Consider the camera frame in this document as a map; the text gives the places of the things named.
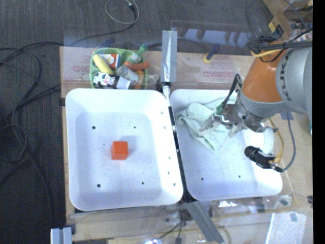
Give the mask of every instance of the red block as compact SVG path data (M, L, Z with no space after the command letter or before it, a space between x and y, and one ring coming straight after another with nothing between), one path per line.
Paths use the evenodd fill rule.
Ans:
M125 160L128 156L128 147L125 141L114 141L111 150L112 160Z

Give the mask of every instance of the yellow object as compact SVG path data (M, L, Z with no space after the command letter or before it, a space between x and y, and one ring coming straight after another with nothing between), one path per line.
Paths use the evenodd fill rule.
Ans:
M211 57L211 59L207 59L207 56L209 55L209 53L207 53L205 56L204 56L204 58L203 58L203 61L205 62L205 63L210 63L210 62L212 62L212 57Z
M270 28L272 33L275 31L275 26L274 26L274 24L272 22L269 23L269 28Z
M269 54L272 54L274 52L277 52L277 51L280 51L281 49L276 49L276 50L271 50L271 51L265 51L265 52L261 52L259 54L256 54L254 52L250 52L252 54L252 56L254 57L263 57L263 56L266 56L266 55L269 55Z
M273 121L271 119L269 119L271 125L275 128L275 124L273 123ZM283 156L283 151L284 151L284 141L283 141L283 137L280 133L279 130L276 131L279 139L280 139L280 142L281 142L281 149L279 151L279 153L276 155L276 158L273 160L272 163L280 163L280 161L282 160L282 156Z
M114 75L111 68L106 64L106 62L100 55L94 54L92 59L93 59L94 63L96 64L96 66L100 69L101 72Z
M276 87L275 75L283 54L275 58L277 54L278 52L273 50L271 54L263 57L263 61L260 57L255 58L242 86L243 94L250 100L267 103L282 101Z

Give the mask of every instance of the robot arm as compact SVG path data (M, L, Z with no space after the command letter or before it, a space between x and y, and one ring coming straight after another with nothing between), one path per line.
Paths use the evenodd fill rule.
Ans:
M307 114L312 124L312 47L290 49L272 64L255 59L237 95L237 115L255 132L282 111Z
M287 49L276 60L256 58L243 83L236 75L232 90L236 83L240 88L235 104L226 104L222 114L212 116L203 129L218 122L235 132L248 128L262 133L267 129L264 121L282 111L307 114L312 125L311 46ZM274 165L275 155L259 148L248 146L245 155L262 168L284 171Z

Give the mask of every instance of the towel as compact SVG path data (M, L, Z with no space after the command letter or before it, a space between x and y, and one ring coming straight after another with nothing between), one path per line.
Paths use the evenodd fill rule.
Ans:
M207 104L192 102L187 109L184 109L176 116L176 125L187 127L191 136L206 148L217 151L225 142L229 129L222 124L214 124L213 127L201 131L206 121L212 114L218 114L216 109L224 100L217 99Z

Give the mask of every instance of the cable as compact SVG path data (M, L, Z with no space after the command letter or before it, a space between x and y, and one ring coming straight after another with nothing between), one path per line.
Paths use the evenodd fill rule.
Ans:
M289 42L277 43L277 44L260 44L258 45L258 50L276 50L276 49L290 49L290 48L306 48L313 45L312 40L293 42L292 40Z
M166 237L167 235L169 235L169 234L171 234L179 225L181 224L181 222L180 223L178 223L174 228L172 228L170 231L167 231L165 234L163 234L163 235L161 235L159 238L156 238L157 240L158 239L161 239L161 238L163 238L163 237Z
M236 88L236 85L239 84L239 86L242 86L242 83L241 83L241 77L240 75L237 73L234 77L234 80L233 80L233 84L229 90L229 93L227 95L227 97L225 98L225 100L221 103L221 107L222 109L225 108L230 96L232 95L232 93L234 92L235 88Z
M280 50L279 53L273 59L270 59L270 60L264 60L262 57L259 57L259 58L260 58L262 63L271 63L271 62L274 62L278 57L280 57L280 55L283 52L284 52L284 50Z
M199 45L203 50L204 50L204 52L206 52L208 49L204 46L204 45L202 45L200 42L197 42L197 41L193 41L193 40L188 40L188 39L183 39L183 38L179 38L179 39L177 39L177 42L190 42L190 43L195 43L195 44L197 44L197 45ZM154 44L149 44L149 45L147 45L147 47L148 48L152 48L152 47L155 47L155 46L158 46L158 45L162 45L163 43L154 43Z
M289 131L290 131L290 135L291 135L291 139L292 139L292 145L293 145L293 148L294 148L294 152L292 154L292 158L291 158L291 161L289 162L289 164L285 167L285 168L279 168L279 167L276 167L275 170L278 171L278 172L284 172L286 171L294 162L295 158L296 158L296 142L295 142L295 137L294 137L294 134L293 134L293 131L292 131L292 128L291 128L291 122L290 122L290 118L289 118L289 112L287 111L286 112L286 117L288 119L288 127L289 127Z
M281 51L281 49L277 49L277 50L271 50L271 51L265 51L265 52L261 52L261 53L254 53L253 51L250 51L250 53L252 54L252 56L254 57L263 57L263 56L266 56L266 55L269 55L269 54L272 54L274 52L277 52L277 51Z
M27 145L28 145L28 139L27 139L27 134L26 134L26 131L24 130L24 128L18 124L15 124L14 123L14 114L16 112L16 110L18 108L20 108L21 106L31 102L32 100L34 100L36 97L42 95L43 93L49 91L49 90L53 90L53 91L59 91L57 89L55 89L57 86L59 86L58 84L55 85L55 86L52 86L52 87L49 87L47 86L46 84L44 84L43 82L40 82L38 80L38 77L40 75L40 72L41 72L41 66L40 66L40 63L38 61L38 59L30 52L26 51L27 48L31 48L33 46L44 46L44 45L62 45L61 43L55 43L55 42L40 42L40 43L33 43L33 44L29 44L27 46L24 46L20 49L16 49L16 48L0 48L0 51L3 51L3 50L14 50L14 52L12 52L10 55L8 55L7 57L5 57L3 60L0 61L0 66L1 65L7 65L11 68L15 68L15 69L19 69L21 71L24 71L25 73L27 73L25 70L17 67L17 66L14 66L12 64L9 64L7 63L6 61L7 60L10 60L16 56L18 56L19 54L21 53L26 53L27 55L29 55L32 60L35 62L36 66L37 66L37 74L36 74L36 77L34 77L33 75L28 74L28 76L32 77L34 82L33 84L29 87L29 89L27 90L27 92L20 98L20 100L18 101L18 103L16 104L16 106L14 107L14 109L9 113L9 115L7 117L9 117L11 115L11 124L8 124L6 119L0 115L0 118L1 118L1 121L3 122L3 124L5 125L3 128L0 129L0 132L4 132L5 130L9 129L9 128L12 128L13 129L13 133L15 135L15 137L11 137L9 135L2 135L2 137L6 137L6 138L11 138L13 140L16 140L21 146L22 146L22 150L18 156L17 159L15 160L8 160L8 159L5 159L5 158L0 158L1 160L5 161L5 162L9 162L9 163L15 163L15 165L11 168L11 170L1 179L0 181L0 187L5 183L7 182L7 180L10 178L10 176L26 161L26 160L30 160L32 165L34 166L35 170L36 170L36 173L39 175L39 178L41 179L42 181L42 184L44 186L44 189L45 189L45 192L46 192L46 198L47 198L47 203L48 203L48 209L49 209L49 222L50 222L50 228L52 228L52 223L53 223L53 215L52 215L52 205L51 205L51 198L50 198L50 194L49 194L49 189L47 187L47 184L46 184L46 181L41 173L41 171L39 170L38 168L38 165L37 163L35 162L35 160L32 158L32 155L34 156L34 154L30 154L28 151L27 151ZM32 91L32 89L34 88L34 86L36 85L36 83L39 83L43 86L45 86L47 89L40 92L40 93L37 93L36 95L30 97L30 98L27 98L25 99L28 94ZM23 133L23 141L19 138L18 134L17 134L17 131L16 129L19 129L22 133Z
M23 155L26 151L26 147L27 147L27 134L24 130L24 128L22 128L22 126L20 125L16 125L16 124L9 124L9 125L6 125L5 127L3 127L0 132L4 132L5 130L7 130L8 128L19 128L21 132L23 132L24 134L24 143L22 144L21 141L19 140L18 136L16 137L17 138L17 141L21 144L22 146L22 150L21 150L21 153L19 155L19 157L16 159L16 160L8 160L8 159L5 159L3 157L0 156L0 159L3 160L3 161L6 161L8 163L13 163L13 162L18 162L20 161L22 158L23 158Z
M178 235L177 235L178 238L181 235L181 231L182 231L182 223L179 224L179 231L178 231Z
M271 118L269 118L269 122L271 123L272 127L276 127L274 122L272 121ZM273 163L279 163L281 160L282 160L282 157L283 157L283 152L284 152L284 141L283 141L283 137L280 133L279 130L276 131L279 139L280 139L280 143L281 143L281 149L279 151L279 153L276 155L276 158L273 160Z
M303 24L304 28L308 29L304 19L302 18L301 14L298 13L297 9L289 1L287 1L287 0L282 0L282 1L286 2L293 9L293 11L298 15L298 17L299 17L301 23Z
M293 42L294 40L298 39L299 37L301 37L302 35L305 35L307 33L310 33L313 30L313 28L305 30L304 32L298 34L296 37L294 37L292 40L290 40L290 42Z
M136 15L136 10L134 8L134 6L130 6L130 9L133 11L133 14L134 14L134 18L136 19L137 18L137 15ZM99 37L99 36L105 36L105 35L113 35L113 34L117 34L117 33L121 33L123 31L126 31L130 28L132 28L134 26L135 22L132 23L130 26L128 26L127 28L124 28L124 29L121 29L121 30L117 30L117 31L114 31L114 32L109 32L109 33L104 33L104 34L99 34L99 35L91 35L91 36L87 36L87 37L84 37L82 39L79 39L77 41L74 41L73 43L67 45L67 46L73 46L75 45L76 43L79 43L79 42L82 42L84 40L87 40L87 39L91 39L91 38L95 38L95 37Z
M9 64L9 63L7 63L7 62L4 62L4 61L2 61L2 60L0 60L0 63L1 63L1 64L4 64L4 65L6 65L6 66L8 66L8 67L10 67L10 68L12 68L12 69L17 69L17 70L22 71L23 73L25 73L27 76L29 76L30 78L32 78L32 79L33 79L35 82L37 82L38 84L41 84L42 86L44 86L44 87L46 87L46 88L49 88L45 83L39 81L37 78L35 78L32 74L28 73L26 70L24 70L24 69L22 69L22 68L20 68L20 67L18 67L18 66L11 65L11 64Z
M107 0L107 1L106 1L106 3L105 3L105 11L106 11L106 13L108 14L108 16L111 17L114 21L119 22L119 23L122 23L122 24L133 24L133 23L136 23L136 22L139 20L139 16L140 16L140 13L139 13L139 7L138 7L138 5L137 5L137 3L136 3L135 0L132 0L132 1L133 1L133 3L134 3L134 7L137 9L137 16L136 16L135 20L132 21L132 22L122 22L122 21L119 21L119 20L117 20L116 18L114 18L114 17L113 17L113 16L108 12L108 10L107 10L107 4L108 4L110 1L112 1L112 0ZM124 1L126 1L126 2L128 3L128 6L129 6L129 7L133 6L133 4L132 4L129 0L124 0Z

